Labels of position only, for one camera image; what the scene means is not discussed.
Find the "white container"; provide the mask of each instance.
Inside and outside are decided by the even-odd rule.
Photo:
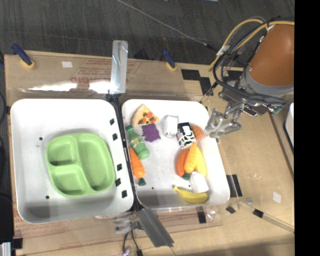
[[[12,105],[10,114],[17,210],[25,221],[57,222],[131,208],[133,191],[116,112],[110,103],[101,99],[21,99]],[[50,180],[46,146],[57,136],[81,132],[94,133],[106,142],[120,184],[94,195],[65,197]]]
[[[168,115],[164,118],[163,133],[167,138],[175,138],[178,129],[178,118]]]
[[[167,138],[164,135],[163,120],[166,116],[174,116],[179,118],[179,123],[189,122],[204,130],[209,119],[208,110],[195,101],[130,99],[122,105],[124,127],[131,124],[132,118],[141,104],[147,106],[160,119],[154,124],[161,139],[145,142],[150,151],[150,156],[141,161],[145,170],[146,185],[139,186],[139,180],[134,177],[139,202],[144,207],[156,211],[178,210],[195,206],[184,201],[173,190],[173,185],[175,185],[181,189],[192,191],[189,181],[176,174],[176,159],[181,149],[177,139]],[[143,134],[141,125],[135,126],[134,130],[138,134]],[[197,146],[205,160],[206,181],[209,187],[208,200],[202,205],[225,204],[230,198],[230,189],[217,141],[215,138],[207,136],[199,140]]]
[[[209,190],[205,176],[198,171],[191,172],[189,183],[193,193],[202,193]]]

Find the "yellow banana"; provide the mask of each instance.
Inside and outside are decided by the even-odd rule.
[[[180,189],[177,186],[174,186],[173,190],[177,191],[183,200],[187,201],[188,203],[192,203],[192,204],[202,204],[205,201],[207,201],[208,197],[209,197],[208,194],[205,192],[193,193],[189,190]]]

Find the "purple toy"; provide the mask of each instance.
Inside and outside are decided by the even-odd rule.
[[[159,131],[157,130],[157,127],[154,123],[143,125],[142,130],[143,136],[145,138],[144,140],[146,142],[154,142],[158,139],[161,139]]]

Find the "gray carpet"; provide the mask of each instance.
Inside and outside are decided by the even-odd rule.
[[[4,54],[12,54],[16,43],[25,50],[110,57],[113,40],[125,40],[129,58],[144,50],[159,60],[167,48],[176,62],[209,65],[236,25],[253,16],[294,17],[295,0],[1,0],[0,10]],[[3,70],[0,92],[5,96]],[[10,198],[6,120],[0,136],[5,156],[0,195]]]

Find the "green plate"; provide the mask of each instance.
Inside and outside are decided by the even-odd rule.
[[[115,167],[106,142],[83,132],[52,139],[46,147],[51,182],[65,197],[100,193],[115,183]]]

